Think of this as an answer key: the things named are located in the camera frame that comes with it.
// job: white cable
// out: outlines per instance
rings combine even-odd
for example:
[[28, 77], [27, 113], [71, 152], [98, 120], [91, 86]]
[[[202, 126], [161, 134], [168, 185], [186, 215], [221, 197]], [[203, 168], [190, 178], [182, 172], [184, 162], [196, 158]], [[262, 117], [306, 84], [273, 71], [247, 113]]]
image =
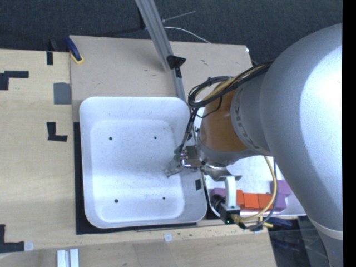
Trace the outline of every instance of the white cable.
[[189, 34], [193, 35], [194, 37], [196, 37], [196, 38], [198, 38], [198, 39], [200, 39], [200, 40], [202, 40], [202, 41], [204, 41], [204, 42], [211, 43], [211, 42], [207, 41], [206, 39], [201, 38], [201, 37], [197, 36], [196, 34], [187, 31], [186, 29], [181, 29], [181, 28], [176, 28], [176, 27], [165, 27], [165, 29], [178, 29], [178, 30], [180, 30], [180, 31], [189, 33]]

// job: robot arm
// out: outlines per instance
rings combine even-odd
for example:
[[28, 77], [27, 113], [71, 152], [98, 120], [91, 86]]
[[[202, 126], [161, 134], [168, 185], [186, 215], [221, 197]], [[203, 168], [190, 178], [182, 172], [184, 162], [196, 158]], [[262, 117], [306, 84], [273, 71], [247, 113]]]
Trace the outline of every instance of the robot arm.
[[201, 168], [273, 156], [330, 265], [343, 266], [342, 24], [301, 39], [232, 87], [203, 104]]

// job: blue clamp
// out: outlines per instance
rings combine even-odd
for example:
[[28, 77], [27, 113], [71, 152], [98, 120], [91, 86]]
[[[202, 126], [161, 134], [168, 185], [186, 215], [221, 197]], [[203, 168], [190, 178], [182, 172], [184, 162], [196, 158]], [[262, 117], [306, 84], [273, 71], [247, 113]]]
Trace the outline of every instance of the blue clamp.
[[65, 43], [69, 49], [69, 52], [71, 53], [71, 58], [76, 64], [81, 65], [84, 62], [84, 57], [82, 57], [82, 55], [79, 53], [79, 50], [76, 45], [69, 37], [65, 38]]

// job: black clamp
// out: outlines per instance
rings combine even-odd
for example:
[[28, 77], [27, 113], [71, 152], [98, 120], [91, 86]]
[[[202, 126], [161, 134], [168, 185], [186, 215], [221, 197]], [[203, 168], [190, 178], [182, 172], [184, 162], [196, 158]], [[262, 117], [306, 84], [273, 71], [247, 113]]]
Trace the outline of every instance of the black clamp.
[[180, 72], [180, 67], [186, 61], [186, 58], [170, 55], [167, 57], [167, 62], [170, 69], [174, 69], [176, 72], [176, 77], [182, 78], [182, 73]]

